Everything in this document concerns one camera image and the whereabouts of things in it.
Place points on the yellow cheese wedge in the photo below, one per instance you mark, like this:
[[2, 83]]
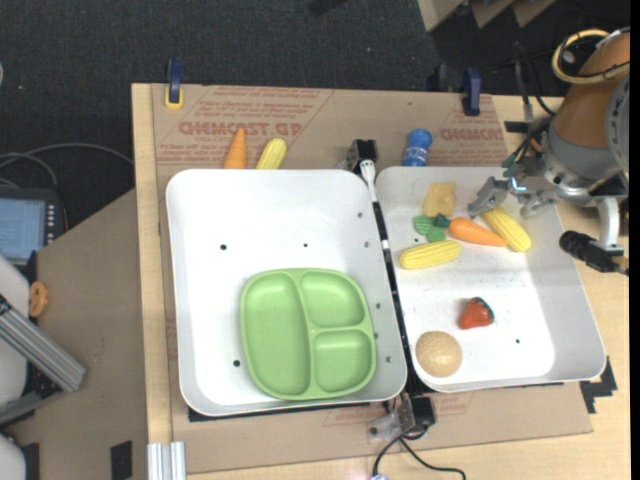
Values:
[[439, 199]]

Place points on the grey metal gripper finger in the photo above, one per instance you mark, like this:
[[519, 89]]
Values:
[[537, 207], [487, 197]]

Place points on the thin black and white rod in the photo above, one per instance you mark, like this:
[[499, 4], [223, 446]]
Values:
[[381, 220]]

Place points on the orange carrot without leaves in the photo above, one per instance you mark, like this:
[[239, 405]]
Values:
[[236, 153]]

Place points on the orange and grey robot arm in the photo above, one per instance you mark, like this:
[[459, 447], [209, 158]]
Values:
[[585, 103]]

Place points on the white plastic tray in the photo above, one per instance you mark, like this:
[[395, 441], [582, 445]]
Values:
[[500, 288], [225, 218]]

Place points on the orange carrot with green top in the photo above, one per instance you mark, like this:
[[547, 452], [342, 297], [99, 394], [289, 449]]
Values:
[[475, 232]]

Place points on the black cylinder on white bracket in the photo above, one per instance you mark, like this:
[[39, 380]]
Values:
[[587, 250]]

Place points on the beige round bread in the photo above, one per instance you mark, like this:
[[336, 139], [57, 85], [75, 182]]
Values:
[[438, 354]]

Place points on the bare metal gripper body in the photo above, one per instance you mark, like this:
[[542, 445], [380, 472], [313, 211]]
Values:
[[537, 184]]

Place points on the yellow corn cob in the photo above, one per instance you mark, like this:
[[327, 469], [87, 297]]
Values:
[[509, 230], [430, 254], [272, 154]]

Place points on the blue bottle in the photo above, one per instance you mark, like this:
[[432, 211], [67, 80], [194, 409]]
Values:
[[417, 148]]

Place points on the brown cardboard board red print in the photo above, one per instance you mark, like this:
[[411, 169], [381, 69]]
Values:
[[310, 113]]

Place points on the red strawberry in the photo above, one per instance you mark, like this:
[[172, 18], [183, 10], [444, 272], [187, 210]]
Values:
[[475, 314]]

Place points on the green ridged toy vegetable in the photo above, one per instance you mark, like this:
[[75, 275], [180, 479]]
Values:
[[424, 226]]

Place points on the green divided plate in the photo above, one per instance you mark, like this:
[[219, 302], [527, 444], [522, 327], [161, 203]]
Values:
[[280, 328]]

